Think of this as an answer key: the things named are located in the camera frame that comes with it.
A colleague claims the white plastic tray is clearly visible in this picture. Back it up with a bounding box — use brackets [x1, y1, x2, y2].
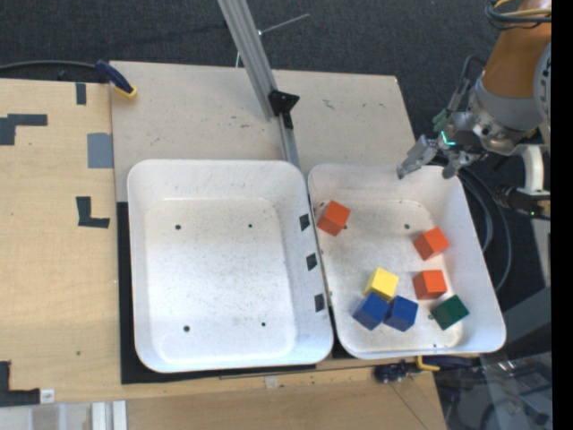
[126, 158, 335, 374]
[306, 162, 508, 361]

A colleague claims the black cylinder on white bracket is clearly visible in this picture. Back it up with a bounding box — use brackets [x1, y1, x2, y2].
[492, 143, 552, 218]

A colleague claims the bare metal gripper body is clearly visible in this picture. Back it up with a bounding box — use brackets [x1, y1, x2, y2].
[436, 110, 526, 161]

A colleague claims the green cube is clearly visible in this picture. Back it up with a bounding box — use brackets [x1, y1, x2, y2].
[430, 294, 471, 331]

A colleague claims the orange cube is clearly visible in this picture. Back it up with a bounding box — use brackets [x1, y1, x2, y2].
[412, 269, 449, 301]
[412, 227, 451, 262]
[316, 200, 352, 237]

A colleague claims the yellow cube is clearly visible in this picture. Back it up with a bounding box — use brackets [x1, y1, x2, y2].
[363, 266, 400, 303]

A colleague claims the blue cube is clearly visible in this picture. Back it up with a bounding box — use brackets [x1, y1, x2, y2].
[383, 295, 419, 332]
[351, 291, 390, 331]

